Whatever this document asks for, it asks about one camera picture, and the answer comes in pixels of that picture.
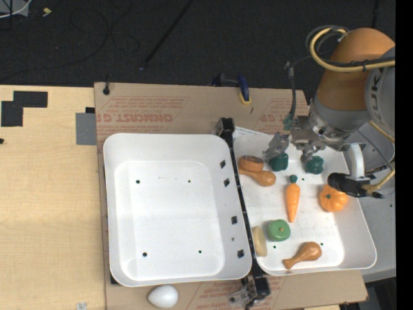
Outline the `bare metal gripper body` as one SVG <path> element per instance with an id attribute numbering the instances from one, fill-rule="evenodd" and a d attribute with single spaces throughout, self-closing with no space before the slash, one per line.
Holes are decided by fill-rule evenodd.
<path id="1" fill-rule="evenodd" d="M 351 131 L 339 129 L 317 115 L 297 116 L 290 129 L 290 141 L 296 147 L 330 147 L 340 150 Z"/>

